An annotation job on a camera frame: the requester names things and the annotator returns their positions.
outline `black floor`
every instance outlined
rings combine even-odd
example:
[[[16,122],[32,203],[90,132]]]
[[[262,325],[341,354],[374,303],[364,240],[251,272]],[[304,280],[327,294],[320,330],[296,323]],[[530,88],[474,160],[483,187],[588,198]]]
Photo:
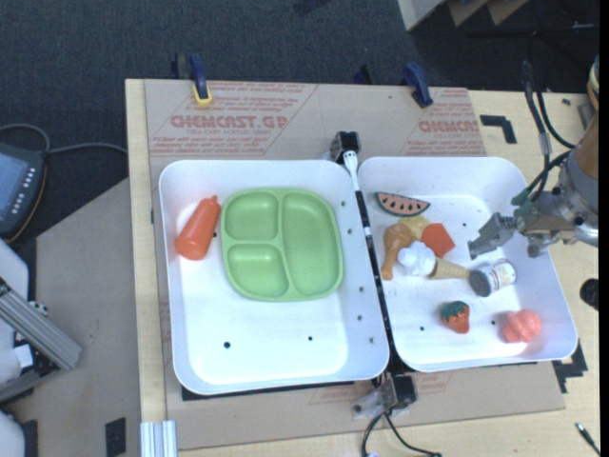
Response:
[[[530,0],[501,26],[483,9],[457,28],[440,6],[406,32],[397,0],[0,0],[0,127],[33,124],[53,148],[124,147],[125,79],[169,77],[176,52],[199,52],[211,80],[352,83],[367,65],[376,84],[397,85],[415,61],[430,86],[499,90],[521,89],[529,59],[543,89],[584,92],[599,32],[565,29],[598,26],[599,11],[599,0]],[[0,141],[44,145],[26,130]],[[127,175],[115,150],[51,156],[19,241]]]

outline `gray surface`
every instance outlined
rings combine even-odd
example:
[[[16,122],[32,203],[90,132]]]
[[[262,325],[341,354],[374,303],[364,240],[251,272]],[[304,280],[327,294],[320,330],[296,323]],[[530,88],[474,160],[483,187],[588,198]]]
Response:
[[[127,420],[139,452],[139,387],[128,181],[37,239],[37,298],[82,348],[77,368],[7,408],[38,421],[40,457],[105,456],[106,424]]]

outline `wooden table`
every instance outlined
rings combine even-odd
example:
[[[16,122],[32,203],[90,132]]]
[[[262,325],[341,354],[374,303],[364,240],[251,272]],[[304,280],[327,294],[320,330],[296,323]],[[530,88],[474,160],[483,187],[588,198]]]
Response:
[[[133,251],[137,309],[140,399],[143,422],[167,418],[165,399],[154,237],[150,225],[151,184],[148,172],[147,116],[143,80],[127,80],[129,181],[133,223]],[[470,91],[475,112],[504,115],[517,134],[517,145],[507,145],[501,129],[482,127],[488,155],[501,156],[516,164],[526,181],[540,171],[542,158],[537,130],[522,93]],[[587,103],[583,94],[548,94],[546,107],[553,125],[564,138],[574,142],[583,132],[578,106]],[[553,156],[563,151],[553,143]],[[552,185],[555,176],[548,182]],[[463,421],[403,428],[404,439],[416,447],[442,452],[442,455],[594,455],[578,434],[581,422],[600,445],[599,409],[599,314],[579,298],[580,286],[588,278],[598,278],[599,252],[584,244],[554,245],[550,252],[568,299],[588,371],[581,378],[569,379],[564,395],[566,409],[547,413],[494,419]],[[359,456],[360,432],[292,439],[261,444],[216,447],[181,452],[185,456],[295,457]],[[388,429],[375,431],[368,451],[382,456],[416,455],[404,448]]]

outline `white tray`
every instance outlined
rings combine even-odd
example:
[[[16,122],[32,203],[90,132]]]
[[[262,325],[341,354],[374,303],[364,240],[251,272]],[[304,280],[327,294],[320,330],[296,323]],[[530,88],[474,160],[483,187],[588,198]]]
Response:
[[[308,189],[334,210],[344,257],[341,284],[325,298],[264,302],[229,283],[220,236],[188,261],[173,246],[203,198],[220,205],[255,188]],[[353,187],[344,168],[312,161],[178,161],[159,180],[173,365],[204,395],[372,379],[389,357],[383,317]],[[216,232],[220,235],[220,226]]]
[[[384,212],[377,191],[415,197],[431,203],[423,213],[430,222],[444,224],[456,246],[444,259],[475,268],[502,257],[515,267],[517,282],[484,298],[466,280],[427,280],[406,276],[399,265],[394,278],[383,281],[383,291],[396,350],[412,368],[436,371],[502,364],[558,360],[577,345],[576,329],[549,255],[527,256],[526,239],[515,234],[502,248],[472,261],[467,241],[491,214],[513,214],[510,200],[526,186],[520,171],[500,158],[375,157],[359,169],[375,250],[383,264],[383,234],[399,218]],[[439,307],[464,301],[470,306],[470,330],[458,334],[445,327]],[[501,329],[508,311],[530,308],[542,320],[533,342],[507,344]]]

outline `red bottle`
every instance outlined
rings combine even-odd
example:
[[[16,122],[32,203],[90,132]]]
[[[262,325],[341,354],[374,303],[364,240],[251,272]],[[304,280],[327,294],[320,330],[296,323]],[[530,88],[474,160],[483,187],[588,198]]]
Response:
[[[216,195],[202,200],[175,239],[175,249],[191,261],[205,257],[220,216]]]

